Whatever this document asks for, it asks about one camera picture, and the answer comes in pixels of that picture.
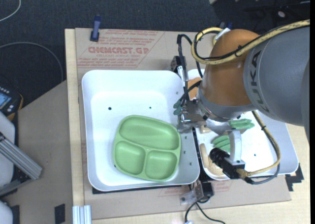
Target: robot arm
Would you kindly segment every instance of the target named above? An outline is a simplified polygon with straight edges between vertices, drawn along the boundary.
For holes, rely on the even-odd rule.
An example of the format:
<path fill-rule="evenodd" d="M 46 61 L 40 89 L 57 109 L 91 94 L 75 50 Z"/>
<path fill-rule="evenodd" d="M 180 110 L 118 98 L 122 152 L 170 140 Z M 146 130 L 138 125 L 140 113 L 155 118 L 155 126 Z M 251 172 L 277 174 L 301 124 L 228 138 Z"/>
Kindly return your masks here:
<path fill-rule="evenodd" d="M 197 43 L 213 31 L 219 32 L 217 28 L 204 30 L 191 44 L 192 55 L 206 67 L 197 101 L 187 100 L 178 114 L 179 132 L 206 124 L 217 134 L 231 134 L 227 122 L 244 112 L 259 110 L 272 119 L 304 126 L 309 141 L 310 21 L 276 28 L 262 36 L 247 30 L 226 32 L 216 41 L 210 56 L 202 58 L 196 51 Z M 273 145 L 278 156 L 274 165 L 278 165 L 280 150 L 275 141 Z M 216 151 L 210 153 L 212 159 L 221 156 L 220 160 L 234 165 L 231 157 L 217 155 Z M 240 177 L 249 179 L 251 174 L 243 168 L 236 169 Z M 226 174 L 237 177 L 236 169 Z"/>

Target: green plate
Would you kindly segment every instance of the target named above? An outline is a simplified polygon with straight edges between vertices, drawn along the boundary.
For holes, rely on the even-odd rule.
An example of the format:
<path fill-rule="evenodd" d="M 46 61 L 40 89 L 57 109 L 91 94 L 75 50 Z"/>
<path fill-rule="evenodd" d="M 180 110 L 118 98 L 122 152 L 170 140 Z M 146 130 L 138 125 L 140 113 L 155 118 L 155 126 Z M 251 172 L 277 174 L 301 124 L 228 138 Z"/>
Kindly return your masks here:
<path fill-rule="evenodd" d="M 181 136 L 172 124 L 131 115 L 118 126 L 114 140 L 114 163 L 127 175 L 165 181 L 174 175 L 180 152 Z"/>

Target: white object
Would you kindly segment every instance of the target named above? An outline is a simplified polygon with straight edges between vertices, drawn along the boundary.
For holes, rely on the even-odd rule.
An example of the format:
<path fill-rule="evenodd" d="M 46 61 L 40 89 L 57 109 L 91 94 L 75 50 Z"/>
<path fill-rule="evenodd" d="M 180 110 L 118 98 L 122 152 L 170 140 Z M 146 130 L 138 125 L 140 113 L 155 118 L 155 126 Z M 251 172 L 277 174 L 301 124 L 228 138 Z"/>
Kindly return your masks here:
<path fill-rule="evenodd" d="M 12 17 L 16 12 L 18 12 L 18 10 L 20 9 L 20 7 L 21 7 L 21 0 L 19 0 L 19 6 L 16 8 L 16 10 L 15 10 L 14 12 L 12 12 L 10 15 L 8 15 L 8 16 L 6 16 L 6 17 L 0 19 L 0 22 L 1 22 L 1 21 L 4 21 L 4 20 L 6 20 L 6 19 L 8 19 L 9 17 Z"/>
<path fill-rule="evenodd" d="M 288 133 L 285 123 L 273 120 L 259 111 L 259 116 L 262 118 L 269 131 L 277 141 L 281 151 L 281 162 L 279 174 L 290 174 L 298 168 L 298 158 L 294 150 L 293 143 Z M 272 165 L 277 156 L 264 132 L 260 129 L 259 124 L 255 120 L 251 112 L 242 114 L 240 119 L 250 119 L 255 124 L 253 128 L 246 130 L 242 135 L 242 155 L 241 160 L 245 162 L 245 170 L 255 171 Z M 211 143 L 218 135 L 213 131 L 202 134 L 200 129 L 196 129 L 198 143 L 204 143 L 207 153 L 210 153 L 214 147 Z M 216 180 L 229 179 L 225 174 L 216 175 L 209 169 L 204 167 L 206 174 Z M 273 168 L 264 173 L 256 174 L 255 176 L 271 176 L 276 172 L 277 168 Z"/>
<path fill-rule="evenodd" d="M 73 206 L 72 224 L 92 224 L 91 206 Z"/>
<path fill-rule="evenodd" d="M 217 41 L 223 34 L 229 32 L 229 31 L 231 31 L 229 28 L 225 28 L 224 30 L 220 31 L 218 33 L 218 35 L 215 36 L 215 40 Z"/>
<path fill-rule="evenodd" d="M 88 178 L 99 191 L 191 184 L 199 176 L 192 133 L 182 134 L 178 168 L 164 182 L 123 174 L 114 166 L 113 143 L 120 121 L 141 115 L 176 126 L 173 105 L 184 93 L 182 81 L 167 70 L 91 70 L 82 78 Z"/>
<path fill-rule="evenodd" d="M 2 201 L 0 201 L 0 224 L 13 224 L 12 210 Z"/>

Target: power cord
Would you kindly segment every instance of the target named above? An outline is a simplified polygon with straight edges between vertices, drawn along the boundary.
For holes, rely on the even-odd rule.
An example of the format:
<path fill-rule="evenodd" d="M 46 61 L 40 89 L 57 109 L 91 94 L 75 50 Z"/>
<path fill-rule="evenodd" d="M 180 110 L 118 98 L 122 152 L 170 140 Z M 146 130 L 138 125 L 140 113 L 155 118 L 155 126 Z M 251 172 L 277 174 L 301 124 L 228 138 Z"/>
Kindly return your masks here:
<path fill-rule="evenodd" d="M 190 205 L 190 207 L 186 210 L 186 213 L 185 213 L 185 223 L 188 223 L 188 213 L 189 213 L 189 211 L 191 210 L 191 208 L 192 208 L 194 205 L 196 205 L 196 206 L 199 208 L 199 210 L 201 211 L 201 213 L 202 213 L 207 219 L 209 219 L 209 220 L 211 220 L 211 221 L 213 221 L 213 222 L 219 222 L 219 223 L 225 224 L 225 222 L 223 222 L 223 221 L 210 218 L 210 217 L 202 210 L 202 208 L 199 206 L 198 203 L 205 203 L 205 202 L 207 202 L 209 199 L 210 199 L 210 197 L 209 197 L 206 201 L 204 201 L 204 202 L 200 202 L 200 201 L 197 200 L 197 201 L 194 202 L 192 205 Z"/>
<path fill-rule="evenodd" d="M 183 51 L 182 51 L 182 38 L 185 38 L 188 41 L 188 43 L 190 44 L 190 46 L 192 45 L 192 41 L 186 34 L 178 34 L 177 35 L 177 44 L 178 44 L 179 58 L 180 58 L 182 66 L 183 66 L 183 70 L 187 71 L 187 69 L 186 69 L 186 62 L 185 62 L 185 58 L 183 56 Z M 201 72 L 200 64 L 199 64 L 198 61 L 196 61 L 196 65 L 197 65 L 197 69 L 198 69 L 199 75 L 202 78 L 202 72 Z M 185 80 L 184 94 L 180 98 L 180 106 L 183 106 L 185 104 L 185 101 L 187 99 L 189 99 L 188 93 L 189 93 L 190 90 L 191 89 L 188 89 L 188 81 Z"/>
<path fill-rule="evenodd" d="M 63 67 L 59 61 L 59 59 L 57 58 L 57 56 L 51 51 L 49 50 L 47 47 L 37 44 L 37 43 L 33 43 L 33 42 L 13 42 L 13 43 L 9 43 L 9 44 L 5 44 L 5 45 L 1 45 L 0 49 L 8 47 L 8 46 L 12 46 L 12 45 L 34 45 L 34 46 L 38 46 L 44 50 L 46 50 L 47 52 L 49 52 L 57 61 L 59 68 L 60 68 L 60 74 L 61 74 L 61 82 L 63 81 Z"/>
<path fill-rule="evenodd" d="M 14 11 L 14 12 L 12 12 L 10 15 L 8 15 L 7 17 L 4 17 L 4 18 L 2 18 L 2 19 L 0 19 L 0 22 L 1 21 L 4 21 L 4 20 L 6 20 L 6 19 L 8 19 L 8 18 L 10 18 L 10 17 L 12 17 L 16 12 L 18 12 L 18 10 L 20 9 L 20 7 L 21 7 L 21 0 L 19 0 L 19 6 L 17 7 L 17 9 Z"/>

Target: beige table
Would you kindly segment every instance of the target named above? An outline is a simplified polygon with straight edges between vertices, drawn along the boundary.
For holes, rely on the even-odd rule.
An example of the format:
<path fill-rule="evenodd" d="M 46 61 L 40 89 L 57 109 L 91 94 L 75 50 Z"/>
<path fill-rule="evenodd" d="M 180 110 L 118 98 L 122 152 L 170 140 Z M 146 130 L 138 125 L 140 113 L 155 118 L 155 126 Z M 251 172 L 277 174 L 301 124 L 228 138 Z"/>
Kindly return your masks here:
<path fill-rule="evenodd" d="M 65 30 L 66 69 L 69 105 L 69 132 L 71 151 L 72 195 L 74 206 L 84 206 L 83 166 L 80 135 L 80 113 L 78 104 L 78 76 L 76 64 L 75 30 Z M 288 125 L 293 144 L 304 175 L 302 183 L 294 184 L 291 201 L 280 203 L 267 203 L 246 206 L 208 209 L 205 212 L 214 219 L 231 223 L 310 223 L 310 146 L 306 139 L 304 129 Z M 183 224 L 185 212 L 161 213 L 123 218 L 110 218 L 93 220 L 94 224 L 122 224 L 122 223 L 170 223 Z M 209 223 L 202 213 L 191 211 L 189 219 L 195 224 Z"/>

